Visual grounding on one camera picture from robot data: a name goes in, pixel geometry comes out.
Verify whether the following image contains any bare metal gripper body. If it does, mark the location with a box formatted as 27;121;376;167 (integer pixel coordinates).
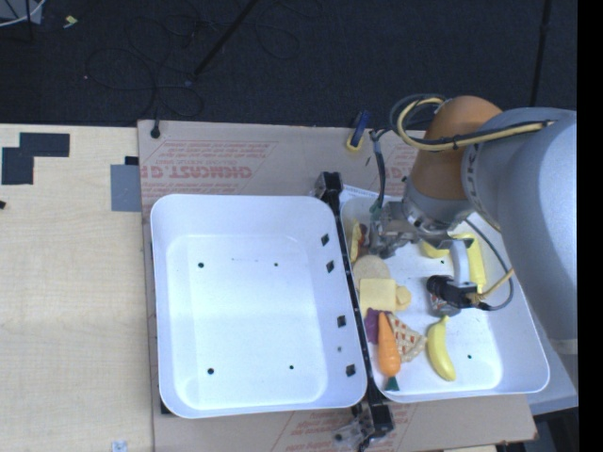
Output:
370;201;465;260

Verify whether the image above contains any small yellow curved piece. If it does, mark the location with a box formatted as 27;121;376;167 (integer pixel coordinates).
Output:
420;239;451;260

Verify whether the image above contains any yellow and red burger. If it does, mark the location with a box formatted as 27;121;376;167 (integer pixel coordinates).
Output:
348;218;371;264

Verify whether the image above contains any beige round biscuit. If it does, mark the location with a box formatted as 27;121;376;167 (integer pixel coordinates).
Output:
351;254;392;287

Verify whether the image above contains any pale yellow square block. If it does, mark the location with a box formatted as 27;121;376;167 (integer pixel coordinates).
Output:
358;277;399;312

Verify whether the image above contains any small pale yellow lump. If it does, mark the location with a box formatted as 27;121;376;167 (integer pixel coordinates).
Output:
394;284;413;313

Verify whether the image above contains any thin black rod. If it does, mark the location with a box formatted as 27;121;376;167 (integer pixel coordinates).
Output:
327;189;388;413

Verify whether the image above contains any tan lattice pie slice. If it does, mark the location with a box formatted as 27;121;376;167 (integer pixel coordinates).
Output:
387;313;428;364

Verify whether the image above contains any brown cardboard board red print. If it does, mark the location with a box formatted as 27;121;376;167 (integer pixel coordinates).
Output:
136;119;539;452

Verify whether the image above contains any orange carrot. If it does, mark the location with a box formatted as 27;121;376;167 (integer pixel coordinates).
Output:
376;311;402;392

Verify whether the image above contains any yellow banana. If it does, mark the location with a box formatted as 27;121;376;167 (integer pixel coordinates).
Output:
425;314;458;382

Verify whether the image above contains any white plastic tray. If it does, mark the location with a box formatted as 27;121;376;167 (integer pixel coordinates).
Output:
149;193;368;420
339;195;551;405

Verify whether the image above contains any black cylinder on white bracket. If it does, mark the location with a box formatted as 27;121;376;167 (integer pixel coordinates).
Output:
426;236;480;309

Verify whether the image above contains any black block with thin wires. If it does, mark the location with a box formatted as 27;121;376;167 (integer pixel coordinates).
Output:
350;400;396;447
312;170;343;202

